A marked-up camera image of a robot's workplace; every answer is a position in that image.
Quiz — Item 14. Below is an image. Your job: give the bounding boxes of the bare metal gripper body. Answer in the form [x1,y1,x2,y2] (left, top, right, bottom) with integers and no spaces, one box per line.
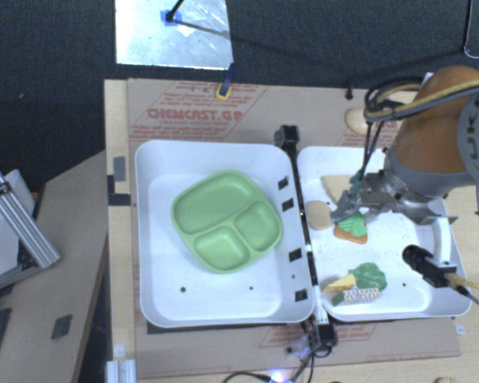
[356,171,459,227]

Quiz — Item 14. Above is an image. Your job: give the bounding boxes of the tan toast slice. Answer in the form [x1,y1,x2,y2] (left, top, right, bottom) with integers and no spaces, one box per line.
[320,174,354,206]

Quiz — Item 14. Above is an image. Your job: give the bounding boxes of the orange carrot with green leaves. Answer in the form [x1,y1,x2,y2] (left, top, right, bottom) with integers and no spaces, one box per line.
[333,212,370,245]

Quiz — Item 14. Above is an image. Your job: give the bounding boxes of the round tan biscuit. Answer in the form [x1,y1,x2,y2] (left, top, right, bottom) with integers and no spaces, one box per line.
[305,199,333,231]

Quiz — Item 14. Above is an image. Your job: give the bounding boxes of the thin black and white rod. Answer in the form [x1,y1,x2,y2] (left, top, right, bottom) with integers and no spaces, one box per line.
[286,144,329,328]

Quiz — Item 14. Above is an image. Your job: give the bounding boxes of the white plastic tray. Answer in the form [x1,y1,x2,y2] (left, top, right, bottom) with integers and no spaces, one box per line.
[133,139,317,330]
[296,145,473,323]

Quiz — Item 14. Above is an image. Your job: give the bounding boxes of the green broccoli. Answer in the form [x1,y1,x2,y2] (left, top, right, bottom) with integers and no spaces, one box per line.
[330,262,389,307]

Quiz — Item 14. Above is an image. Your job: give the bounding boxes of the yellow cheese wedge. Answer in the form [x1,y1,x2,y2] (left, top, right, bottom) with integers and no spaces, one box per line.
[322,274,358,294]

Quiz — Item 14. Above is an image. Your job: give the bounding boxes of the green divided plate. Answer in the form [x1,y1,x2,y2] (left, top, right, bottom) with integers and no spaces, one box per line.
[170,169,285,274]

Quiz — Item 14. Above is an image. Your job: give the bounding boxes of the brown cardboard board red print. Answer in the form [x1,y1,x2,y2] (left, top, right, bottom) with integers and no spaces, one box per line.
[126,78,462,379]

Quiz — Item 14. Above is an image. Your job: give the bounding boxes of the black cylinder on white bracket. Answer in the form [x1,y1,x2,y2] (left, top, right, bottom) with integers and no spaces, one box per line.
[402,215,460,289]

